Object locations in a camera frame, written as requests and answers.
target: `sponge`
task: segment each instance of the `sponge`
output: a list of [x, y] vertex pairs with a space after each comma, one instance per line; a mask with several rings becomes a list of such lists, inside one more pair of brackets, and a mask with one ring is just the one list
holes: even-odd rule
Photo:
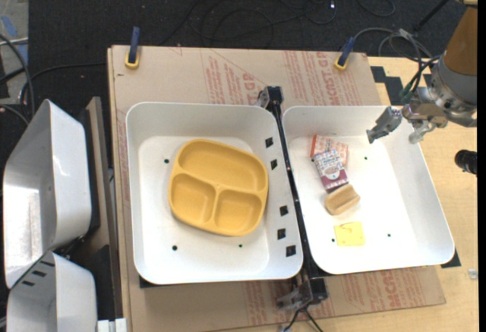
[[332, 215], [341, 214], [350, 207], [354, 207], [361, 197], [356, 193], [351, 184], [337, 188], [326, 195], [324, 205]]

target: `blue and yellow clamp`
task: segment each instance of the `blue and yellow clamp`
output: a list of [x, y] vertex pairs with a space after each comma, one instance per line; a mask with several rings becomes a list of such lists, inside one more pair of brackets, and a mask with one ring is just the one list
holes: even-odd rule
[[138, 40], [140, 39], [140, 28], [134, 27], [131, 33], [130, 49], [125, 56], [125, 66], [128, 68], [138, 68], [140, 52], [138, 51]]
[[338, 70], [343, 71], [348, 66], [349, 54], [353, 47], [355, 46], [355, 38], [350, 37], [346, 44], [341, 48], [341, 55], [337, 57], [336, 61], [334, 62], [334, 67]]

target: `yellow plate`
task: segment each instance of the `yellow plate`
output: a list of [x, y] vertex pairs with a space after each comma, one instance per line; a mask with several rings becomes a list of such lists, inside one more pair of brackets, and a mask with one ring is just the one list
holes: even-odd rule
[[180, 221], [226, 236], [257, 228], [265, 211], [268, 172], [239, 148], [207, 139], [187, 142], [169, 181], [169, 204]]

